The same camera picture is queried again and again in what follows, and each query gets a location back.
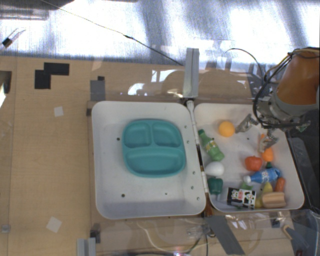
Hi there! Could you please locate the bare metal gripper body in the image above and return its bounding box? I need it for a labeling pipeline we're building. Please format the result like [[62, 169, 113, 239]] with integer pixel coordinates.
[[256, 96, 302, 129]]

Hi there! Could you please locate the orange carrot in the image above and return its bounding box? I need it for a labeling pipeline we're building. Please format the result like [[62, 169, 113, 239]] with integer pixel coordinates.
[[259, 133, 275, 163]]

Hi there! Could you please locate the orange ball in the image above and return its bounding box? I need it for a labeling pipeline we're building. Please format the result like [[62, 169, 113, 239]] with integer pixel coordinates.
[[217, 120, 236, 138]]

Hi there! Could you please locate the white plastic tray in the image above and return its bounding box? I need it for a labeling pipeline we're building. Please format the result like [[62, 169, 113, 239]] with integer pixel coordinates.
[[193, 102, 306, 214], [90, 100, 207, 221]]

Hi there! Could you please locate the red-orange tomato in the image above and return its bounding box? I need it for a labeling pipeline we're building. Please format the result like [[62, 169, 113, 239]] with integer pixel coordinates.
[[244, 155, 264, 172]]

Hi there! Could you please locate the blue bottle with white cap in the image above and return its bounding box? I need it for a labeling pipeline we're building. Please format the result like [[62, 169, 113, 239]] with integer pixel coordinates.
[[242, 166, 283, 185]]

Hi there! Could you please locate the green toy bottle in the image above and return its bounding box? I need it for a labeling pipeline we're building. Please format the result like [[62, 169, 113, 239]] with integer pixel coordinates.
[[197, 128, 225, 162]]

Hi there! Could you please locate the orange-red sausage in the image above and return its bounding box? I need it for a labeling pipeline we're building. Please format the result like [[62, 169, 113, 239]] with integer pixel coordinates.
[[274, 177, 287, 193]]

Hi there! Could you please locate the yellow-green pear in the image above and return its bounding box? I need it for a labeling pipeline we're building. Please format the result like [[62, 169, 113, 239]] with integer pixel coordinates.
[[260, 181, 274, 195]]

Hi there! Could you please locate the thin black and white rod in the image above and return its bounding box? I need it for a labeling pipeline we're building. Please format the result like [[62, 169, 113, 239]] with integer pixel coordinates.
[[185, 99, 210, 194]]

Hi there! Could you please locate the white egg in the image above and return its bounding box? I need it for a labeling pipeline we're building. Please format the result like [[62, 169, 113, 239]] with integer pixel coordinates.
[[204, 161, 225, 178]]

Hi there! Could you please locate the tan bread loaf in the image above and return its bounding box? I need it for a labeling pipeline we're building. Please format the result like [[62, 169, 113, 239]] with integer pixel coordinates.
[[260, 191, 287, 209]]

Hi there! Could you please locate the black and white cow carton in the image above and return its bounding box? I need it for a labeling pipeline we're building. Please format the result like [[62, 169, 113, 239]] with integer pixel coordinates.
[[226, 187, 257, 210]]

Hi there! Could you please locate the dark green bell pepper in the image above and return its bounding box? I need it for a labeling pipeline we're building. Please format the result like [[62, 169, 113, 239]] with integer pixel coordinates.
[[207, 176, 224, 196]]

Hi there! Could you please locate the teal divided plate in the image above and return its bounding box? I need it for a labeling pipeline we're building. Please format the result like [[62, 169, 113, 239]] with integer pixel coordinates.
[[121, 118, 187, 179]]

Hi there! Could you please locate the pale wood board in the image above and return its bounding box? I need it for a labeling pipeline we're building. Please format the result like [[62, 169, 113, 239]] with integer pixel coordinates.
[[0, 55, 311, 256]]

